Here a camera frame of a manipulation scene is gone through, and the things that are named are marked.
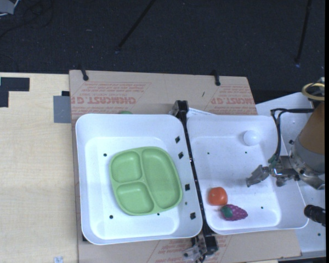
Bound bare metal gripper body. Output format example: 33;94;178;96
270;155;326;190

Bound white plastic tray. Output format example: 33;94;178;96
75;113;203;246
186;114;310;236

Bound white ball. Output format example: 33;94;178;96
242;130;260;147

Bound purple toy grapes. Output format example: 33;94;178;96
219;204;249;222

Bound orange toy tomato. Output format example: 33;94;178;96
207;186;229;207

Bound thin black and white rod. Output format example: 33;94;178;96
179;111;212;239

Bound white paper sheet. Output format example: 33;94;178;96
186;107;218;118

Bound green divided plate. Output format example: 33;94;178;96
108;146;184;217

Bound brown cardboard board red print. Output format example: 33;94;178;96
68;70;303;263

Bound black cylinder on white bracket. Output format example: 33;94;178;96
303;204;326;227

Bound black block with thin wires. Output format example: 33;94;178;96
202;235;219;256
171;100;189;118

